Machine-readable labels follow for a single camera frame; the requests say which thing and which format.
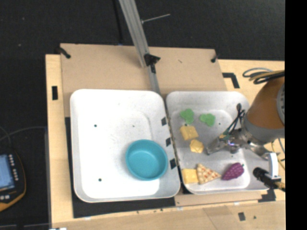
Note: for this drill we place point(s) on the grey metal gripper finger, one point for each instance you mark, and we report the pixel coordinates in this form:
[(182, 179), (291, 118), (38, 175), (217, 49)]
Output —
[(214, 146)]

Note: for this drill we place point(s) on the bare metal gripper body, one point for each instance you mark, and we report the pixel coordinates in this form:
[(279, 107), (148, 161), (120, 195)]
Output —
[(237, 139)]

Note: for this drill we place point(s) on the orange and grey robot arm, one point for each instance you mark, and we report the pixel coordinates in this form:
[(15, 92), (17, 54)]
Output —
[(263, 109)]

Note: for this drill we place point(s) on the white plastic tray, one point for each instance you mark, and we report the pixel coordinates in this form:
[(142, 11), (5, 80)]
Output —
[(105, 138), (216, 157)]

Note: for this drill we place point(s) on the small yellow biscuit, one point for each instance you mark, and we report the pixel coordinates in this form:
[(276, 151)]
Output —
[(196, 146)]

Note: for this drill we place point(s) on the green broccoli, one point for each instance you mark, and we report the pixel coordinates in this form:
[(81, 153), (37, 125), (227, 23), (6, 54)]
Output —
[(187, 115), (208, 119)]

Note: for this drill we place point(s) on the yellow and red pizza slice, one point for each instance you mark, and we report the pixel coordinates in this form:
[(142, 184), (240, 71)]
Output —
[(206, 174)]

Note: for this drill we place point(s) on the yellow cheese wedge with holes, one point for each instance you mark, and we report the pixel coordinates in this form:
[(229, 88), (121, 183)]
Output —
[(189, 132)]

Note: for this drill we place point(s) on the purple grapes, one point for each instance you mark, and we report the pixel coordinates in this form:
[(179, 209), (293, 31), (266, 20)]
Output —
[(232, 172)]

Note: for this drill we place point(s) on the yellow cheese block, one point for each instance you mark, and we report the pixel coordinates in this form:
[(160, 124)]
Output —
[(189, 176)]

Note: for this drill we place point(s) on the blue bowl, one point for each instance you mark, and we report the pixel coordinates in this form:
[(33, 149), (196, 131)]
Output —
[(146, 160)]

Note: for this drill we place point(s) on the pale brown flat board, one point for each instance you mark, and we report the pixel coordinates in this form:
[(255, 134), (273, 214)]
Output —
[(108, 68)]

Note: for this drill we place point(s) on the black cylinder on white bracket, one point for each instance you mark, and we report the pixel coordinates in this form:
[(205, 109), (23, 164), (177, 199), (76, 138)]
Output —
[(263, 175)]

